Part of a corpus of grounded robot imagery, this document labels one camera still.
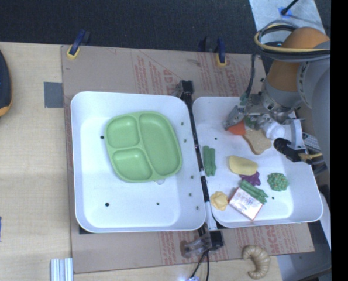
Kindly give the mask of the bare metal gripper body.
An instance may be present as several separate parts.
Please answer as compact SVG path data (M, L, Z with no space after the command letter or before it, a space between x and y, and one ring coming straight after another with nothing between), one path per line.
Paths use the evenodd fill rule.
M285 107L266 93L250 94L245 105L245 113L249 116L262 116L265 119L272 119L273 121L283 124L290 115L297 109L297 107Z

